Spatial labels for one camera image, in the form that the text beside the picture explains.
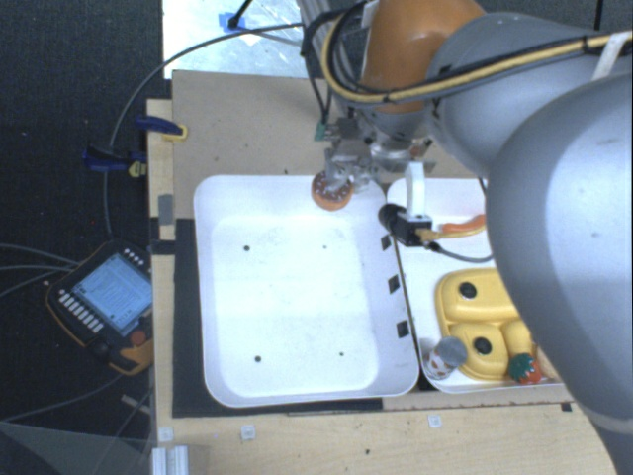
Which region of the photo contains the orange carrot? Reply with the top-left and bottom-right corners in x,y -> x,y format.
439,213 -> 489,239

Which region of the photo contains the white plastic tray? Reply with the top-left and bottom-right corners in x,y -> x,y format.
385,177 -> 568,396
192,174 -> 421,410

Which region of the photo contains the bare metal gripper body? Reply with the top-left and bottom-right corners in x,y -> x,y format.
323,116 -> 437,175

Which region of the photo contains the yellow divided plate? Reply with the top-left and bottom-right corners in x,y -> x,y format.
434,267 -> 546,383

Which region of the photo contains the red strawberry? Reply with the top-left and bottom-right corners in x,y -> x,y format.
507,352 -> 544,386

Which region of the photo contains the small white can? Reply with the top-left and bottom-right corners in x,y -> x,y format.
425,335 -> 469,381

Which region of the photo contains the black cylinder on white bracket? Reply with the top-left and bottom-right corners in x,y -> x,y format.
378,161 -> 434,248

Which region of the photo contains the brown sprinkled doughnut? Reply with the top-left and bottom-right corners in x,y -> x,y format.
310,170 -> 356,213

